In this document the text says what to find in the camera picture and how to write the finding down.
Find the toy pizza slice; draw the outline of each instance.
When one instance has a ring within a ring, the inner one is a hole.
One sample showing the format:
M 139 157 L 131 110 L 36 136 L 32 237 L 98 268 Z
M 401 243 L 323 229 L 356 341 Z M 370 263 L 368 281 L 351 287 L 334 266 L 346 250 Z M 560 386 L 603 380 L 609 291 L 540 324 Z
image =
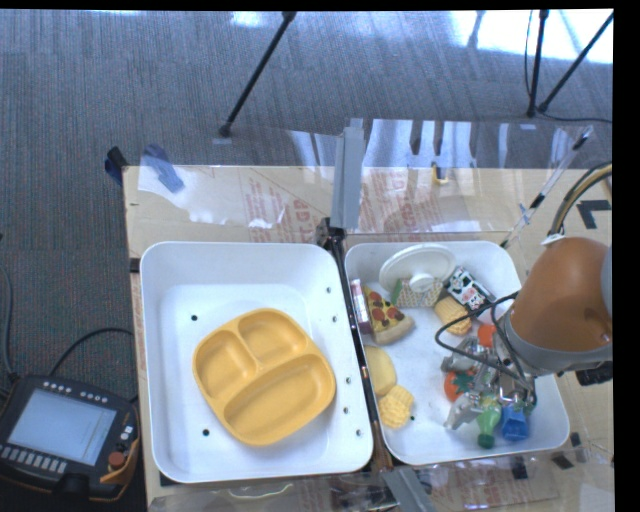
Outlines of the toy pizza slice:
M 387 345 L 399 340 L 413 329 L 413 318 L 397 306 L 366 285 L 362 286 L 362 291 L 367 301 L 373 340 L 378 345 Z

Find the screen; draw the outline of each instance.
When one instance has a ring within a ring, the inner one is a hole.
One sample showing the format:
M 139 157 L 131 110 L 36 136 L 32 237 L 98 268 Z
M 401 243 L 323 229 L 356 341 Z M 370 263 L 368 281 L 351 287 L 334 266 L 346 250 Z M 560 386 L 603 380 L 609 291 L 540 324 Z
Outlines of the screen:
M 116 411 L 36 389 L 8 441 L 95 465 Z

